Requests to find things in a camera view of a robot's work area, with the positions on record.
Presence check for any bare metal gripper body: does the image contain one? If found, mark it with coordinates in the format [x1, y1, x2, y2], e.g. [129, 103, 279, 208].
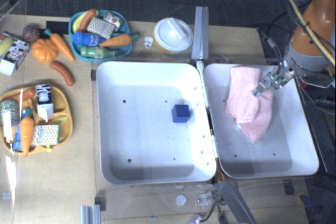
[259, 58, 300, 90]

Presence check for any pink towel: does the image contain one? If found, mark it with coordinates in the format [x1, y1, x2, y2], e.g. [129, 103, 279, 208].
[224, 65, 275, 143]

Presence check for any white plastic tray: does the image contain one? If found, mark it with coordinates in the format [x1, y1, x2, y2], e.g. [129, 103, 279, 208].
[203, 63, 320, 179]
[96, 61, 217, 186]

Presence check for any blue cube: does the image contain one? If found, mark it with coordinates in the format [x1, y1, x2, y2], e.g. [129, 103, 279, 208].
[171, 104, 191, 124]

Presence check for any yellow bowl with white lid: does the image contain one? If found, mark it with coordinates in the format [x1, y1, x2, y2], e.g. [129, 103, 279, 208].
[153, 17, 194, 55]

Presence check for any clear plastic bottle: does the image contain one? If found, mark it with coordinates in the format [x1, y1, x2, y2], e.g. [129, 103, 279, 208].
[195, 191, 219, 207]

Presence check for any blue divided plate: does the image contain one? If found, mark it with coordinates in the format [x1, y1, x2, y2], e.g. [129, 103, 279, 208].
[68, 9, 133, 62]

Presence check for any orange carrot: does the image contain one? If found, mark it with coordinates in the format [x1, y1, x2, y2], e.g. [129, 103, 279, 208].
[44, 28, 76, 62]
[98, 33, 139, 48]
[19, 108, 36, 157]

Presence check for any white can with orange print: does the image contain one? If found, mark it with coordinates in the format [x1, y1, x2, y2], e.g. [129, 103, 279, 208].
[102, 12, 125, 33]

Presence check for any green bottle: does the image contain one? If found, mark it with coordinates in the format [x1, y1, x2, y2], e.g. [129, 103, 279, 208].
[80, 45, 119, 59]

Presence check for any pale wood board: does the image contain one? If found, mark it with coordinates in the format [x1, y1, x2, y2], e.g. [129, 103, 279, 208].
[90, 19, 312, 224]

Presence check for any yellow patterned packet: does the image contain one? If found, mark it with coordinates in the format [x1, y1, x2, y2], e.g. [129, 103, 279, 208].
[31, 124, 60, 146]
[86, 16, 117, 40]

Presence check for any blue bottle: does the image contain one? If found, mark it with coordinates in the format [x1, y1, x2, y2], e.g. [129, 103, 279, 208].
[72, 31, 106, 47]
[12, 123, 24, 152]

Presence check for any brown sausage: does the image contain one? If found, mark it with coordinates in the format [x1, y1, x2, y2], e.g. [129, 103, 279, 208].
[49, 60, 76, 87]
[79, 9, 98, 33]
[11, 88, 37, 103]

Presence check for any yellow banana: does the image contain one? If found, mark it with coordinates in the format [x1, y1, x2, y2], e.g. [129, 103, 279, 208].
[71, 10, 99, 34]

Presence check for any yellow divided plate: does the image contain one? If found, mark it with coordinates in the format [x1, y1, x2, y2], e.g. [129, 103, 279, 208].
[0, 86, 74, 156]

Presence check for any black and white carton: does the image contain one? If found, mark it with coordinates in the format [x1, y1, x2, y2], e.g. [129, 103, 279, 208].
[35, 83, 55, 123]

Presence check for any orange pumpkin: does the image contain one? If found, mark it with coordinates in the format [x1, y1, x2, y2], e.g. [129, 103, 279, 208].
[31, 38, 59, 63]

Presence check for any dark brown doughnut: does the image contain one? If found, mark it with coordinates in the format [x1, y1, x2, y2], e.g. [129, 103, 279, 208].
[22, 25, 41, 44]

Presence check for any cow print carton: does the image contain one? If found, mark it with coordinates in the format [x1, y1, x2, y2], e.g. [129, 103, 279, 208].
[0, 31, 30, 77]

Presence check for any green patterned can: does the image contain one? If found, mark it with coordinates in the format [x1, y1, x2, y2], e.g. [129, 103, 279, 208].
[0, 99, 20, 127]

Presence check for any yellow-green banana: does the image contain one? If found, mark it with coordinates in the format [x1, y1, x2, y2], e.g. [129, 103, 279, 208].
[0, 36, 14, 57]

